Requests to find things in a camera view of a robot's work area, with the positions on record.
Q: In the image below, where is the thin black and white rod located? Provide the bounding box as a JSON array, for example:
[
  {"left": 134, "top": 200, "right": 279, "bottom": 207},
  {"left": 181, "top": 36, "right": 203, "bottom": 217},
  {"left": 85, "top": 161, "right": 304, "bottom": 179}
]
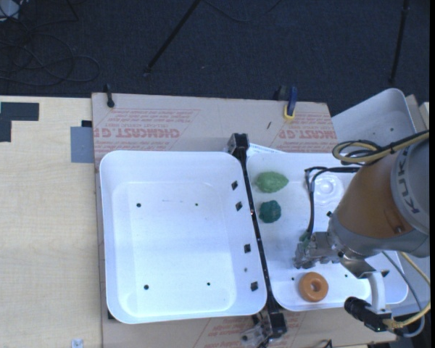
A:
[{"left": 234, "top": 146, "right": 278, "bottom": 315}]

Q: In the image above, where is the black cylinder on white bracket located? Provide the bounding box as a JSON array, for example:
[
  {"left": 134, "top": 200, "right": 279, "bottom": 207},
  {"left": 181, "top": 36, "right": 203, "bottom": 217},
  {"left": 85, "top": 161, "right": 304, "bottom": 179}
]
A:
[{"left": 344, "top": 258, "right": 393, "bottom": 334}]

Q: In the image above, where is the black block with thin wires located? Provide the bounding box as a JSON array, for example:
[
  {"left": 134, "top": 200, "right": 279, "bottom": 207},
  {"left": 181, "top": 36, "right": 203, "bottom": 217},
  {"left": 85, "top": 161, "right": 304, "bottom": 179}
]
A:
[
  {"left": 225, "top": 133, "right": 249, "bottom": 156},
  {"left": 268, "top": 311, "right": 289, "bottom": 339}
]

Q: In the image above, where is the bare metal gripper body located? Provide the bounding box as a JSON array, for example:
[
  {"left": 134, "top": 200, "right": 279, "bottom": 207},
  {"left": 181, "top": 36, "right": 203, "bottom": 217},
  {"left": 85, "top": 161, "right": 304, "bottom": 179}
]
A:
[{"left": 309, "top": 231, "right": 346, "bottom": 266}]

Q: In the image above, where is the white plastic tray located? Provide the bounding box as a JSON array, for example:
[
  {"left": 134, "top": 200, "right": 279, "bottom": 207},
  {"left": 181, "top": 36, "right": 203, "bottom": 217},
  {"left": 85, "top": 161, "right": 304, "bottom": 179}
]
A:
[
  {"left": 99, "top": 149, "right": 269, "bottom": 326},
  {"left": 246, "top": 143, "right": 410, "bottom": 312}
]

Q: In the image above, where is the dark green broccoli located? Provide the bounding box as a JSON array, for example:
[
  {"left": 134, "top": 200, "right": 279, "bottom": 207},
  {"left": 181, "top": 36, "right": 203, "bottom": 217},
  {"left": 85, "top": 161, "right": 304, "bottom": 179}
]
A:
[{"left": 257, "top": 199, "right": 283, "bottom": 225}]

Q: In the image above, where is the brown cardboard board red print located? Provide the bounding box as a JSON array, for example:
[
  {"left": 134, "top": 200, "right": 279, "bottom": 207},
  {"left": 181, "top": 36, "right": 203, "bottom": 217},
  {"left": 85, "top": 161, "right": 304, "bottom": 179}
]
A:
[{"left": 91, "top": 92, "right": 398, "bottom": 348}]

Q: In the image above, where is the light green lettuce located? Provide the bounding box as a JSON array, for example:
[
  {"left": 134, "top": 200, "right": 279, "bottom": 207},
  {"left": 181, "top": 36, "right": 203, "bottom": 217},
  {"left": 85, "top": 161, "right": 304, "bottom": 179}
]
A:
[{"left": 254, "top": 171, "right": 289, "bottom": 194}]

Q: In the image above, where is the orange doughnut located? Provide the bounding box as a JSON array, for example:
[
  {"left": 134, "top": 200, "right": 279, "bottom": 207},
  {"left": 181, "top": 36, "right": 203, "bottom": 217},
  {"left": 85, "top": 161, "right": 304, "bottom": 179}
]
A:
[{"left": 298, "top": 271, "right": 330, "bottom": 303}]

